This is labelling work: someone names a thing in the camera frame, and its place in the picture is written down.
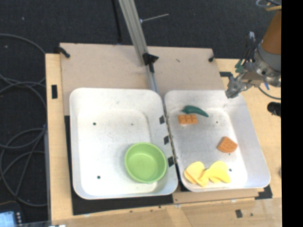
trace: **orange block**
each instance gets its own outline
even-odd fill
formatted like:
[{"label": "orange block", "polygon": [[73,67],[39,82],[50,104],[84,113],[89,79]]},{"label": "orange block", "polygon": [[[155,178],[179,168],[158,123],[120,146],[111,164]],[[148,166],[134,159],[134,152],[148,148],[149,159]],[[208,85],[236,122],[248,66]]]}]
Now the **orange block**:
[{"label": "orange block", "polygon": [[197,116],[195,114],[178,115],[179,124],[197,124]]},{"label": "orange block", "polygon": [[231,153],[234,152],[236,150],[236,148],[238,147],[238,144],[235,143],[234,141],[232,141],[230,138],[228,138],[227,136],[224,136],[222,138],[222,140],[220,141],[219,145],[218,145],[218,149],[222,152],[225,153]]}]

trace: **black clip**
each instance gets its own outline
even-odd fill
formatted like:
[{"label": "black clip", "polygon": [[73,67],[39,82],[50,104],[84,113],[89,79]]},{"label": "black clip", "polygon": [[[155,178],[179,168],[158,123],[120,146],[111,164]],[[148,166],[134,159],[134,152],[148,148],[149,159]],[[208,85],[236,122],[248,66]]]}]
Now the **black clip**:
[{"label": "black clip", "polygon": [[159,59],[158,56],[155,56],[155,55],[151,55],[151,54],[148,54],[148,53],[144,53],[143,54],[143,60],[144,60],[144,64],[147,66],[149,65],[150,67],[150,72],[154,73],[155,70],[153,68],[153,64],[157,61],[157,59]]},{"label": "black clip", "polygon": [[60,47],[60,46],[56,46],[54,49],[53,49],[53,52],[55,53],[55,54],[60,54],[60,53],[62,53],[63,55],[65,55],[65,57],[66,58],[70,58],[70,54],[68,54],[67,52],[66,52],[66,50],[65,49],[63,49],[62,47]]},{"label": "black clip", "polygon": [[208,58],[209,62],[213,62],[213,60],[214,60],[214,55],[211,58]]}]

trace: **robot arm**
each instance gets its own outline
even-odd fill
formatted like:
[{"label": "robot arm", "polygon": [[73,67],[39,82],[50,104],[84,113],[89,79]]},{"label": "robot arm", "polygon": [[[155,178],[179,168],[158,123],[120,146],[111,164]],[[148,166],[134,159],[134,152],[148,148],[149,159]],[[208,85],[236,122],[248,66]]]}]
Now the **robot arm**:
[{"label": "robot arm", "polygon": [[276,14],[257,46],[254,33],[248,34],[244,59],[235,66],[239,74],[236,78],[232,75],[229,77],[228,89],[225,91],[228,98],[236,97],[241,91],[246,91],[252,86],[260,87],[261,83],[268,83],[274,87],[281,86],[282,5],[274,0],[265,1],[268,4],[262,7],[276,10]]}]

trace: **white tray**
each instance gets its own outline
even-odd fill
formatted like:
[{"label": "white tray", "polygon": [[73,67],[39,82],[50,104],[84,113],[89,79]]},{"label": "white tray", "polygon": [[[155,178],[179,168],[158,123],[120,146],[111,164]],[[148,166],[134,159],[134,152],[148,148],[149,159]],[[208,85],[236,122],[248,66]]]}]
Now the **white tray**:
[{"label": "white tray", "polygon": [[137,183],[124,166],[126,150],[145,141],[173,156],[163,103],[143,89],[78,88],[70,96],[71,158],[75,192],[84,199],[169,195],[178,178],[175,165],[156,183]]},{"label": "white tray", "polygon": [[[184,114],[181,110],[186,105],[201,108],[209,117],[197,114],[198,124],[179,124],[178,114]],[[223,90],[176,90],[165,95],[165,106],[181,181],[186,188],[204,192],[262,188],[269,184],[270,173],[241,95],[228,99]],[[223,153],[216,148],[223,136],[238,143],[234,152]],[[187,166],[195,161],[201,161],[209,168],[219,160],[228,165],[231,183],[209,182],[201,187],[184,177]]]}]

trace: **small dark object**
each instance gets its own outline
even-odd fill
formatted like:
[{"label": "small dark object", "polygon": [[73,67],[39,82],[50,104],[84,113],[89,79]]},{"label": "small dark object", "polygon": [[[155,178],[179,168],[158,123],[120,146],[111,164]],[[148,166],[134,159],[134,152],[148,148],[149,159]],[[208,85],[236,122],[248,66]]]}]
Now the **small dark object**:
[{"label": "small dark object", "polygon": [[164,137],[164,145],[166,145],[169,142],[169,136],[165,136]]},{"label": "small dark object", "polygon": [[155,70],[153,68],[153,64],[157,61],[157,59],[159,59],[158,56],[155,56],[155,55],[151,55],[151,54],[148,54],[148,53],[144,53],[143,54],[143,60],[144,60],[144,64],[147,66],[149,65],[150,67],[150,72],[154,73]]},{"label": "small dark object", "polygon": [[243,214],[242,214],[241,210],[236,210],[236,215],[237,215],[237,218],[242,218],[243,217]]},{"label": "small dark object", "polygon": [[173,158],[173,157],[170,157],[170,158],[168,158],[167,160],[168,160],[168,162],[169,162],[169,167],[171,167],[172,165],[175,164],[174,158]]},{"label": "small dark object", "polygon": [[232,73],[229,71],[220,71],[220,77],[233,77]]},{"label": "small dark object", "polygon": [[60,46],[56,46],[54,49],[53,49],[53,52],[55,53],[55,54],[60,54],[60,53],[62,53],[63,55],[65,55],[65,57],[66,58],[70,58],[70,54],[68,54],[67,52],[66,52],[66,50],[65,49],[63,49],[62,47],[60,47]]},{"label": "small dark object", "polygon": [[268,104],[267,110],[273,115],[281,117],[281,103],[271,102]]},{"label": "small dark object", "polygon": [[164,119],[164,116],[162,115],[161,117],[160,117],[160,124],[163,124],[163,123],[165,123],[165,119]]},{"label": "small dark object", "polygon": [[209,62],[213,62],[213,60],[214,60],[214,55],[208,59]]},{"label": "small dark object", "polygon": [[58,98],[57,85],[52,85],[52,99]]},{"label": "small dark object", "polygon": [[259,196],[255,197],[255,200],[260,200],[260,199],[272,199],[273,198],[273,192],[271,191],[270,185],[266,186],[263,188],[263,192],[259,192]]}]

